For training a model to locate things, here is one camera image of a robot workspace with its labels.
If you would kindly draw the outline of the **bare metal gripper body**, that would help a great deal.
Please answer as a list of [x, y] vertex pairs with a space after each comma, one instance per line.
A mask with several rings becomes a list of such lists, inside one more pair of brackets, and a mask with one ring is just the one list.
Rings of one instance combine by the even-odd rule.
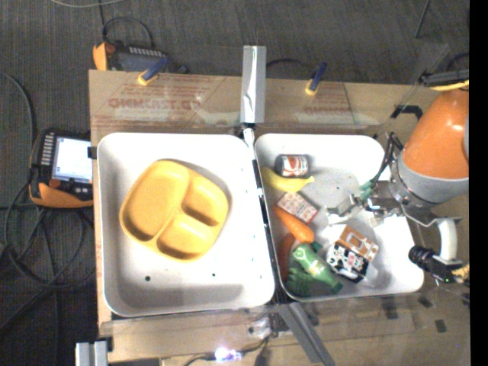
[[359, 188], [358, 203], [375, 217], [393, 215], [417, 218], [422, 216], [423, 206], [407, 193], [392, 190], [390, 184], [363, 184]]

